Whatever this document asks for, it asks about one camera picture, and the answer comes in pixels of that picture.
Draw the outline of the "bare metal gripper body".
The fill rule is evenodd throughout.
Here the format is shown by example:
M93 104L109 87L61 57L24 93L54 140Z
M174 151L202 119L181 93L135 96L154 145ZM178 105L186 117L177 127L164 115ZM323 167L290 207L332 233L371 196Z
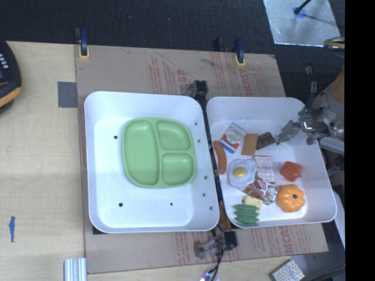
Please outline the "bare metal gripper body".
M330 107L310 109L302 120L302 129L320 137L332 136L345 139L345 122Z

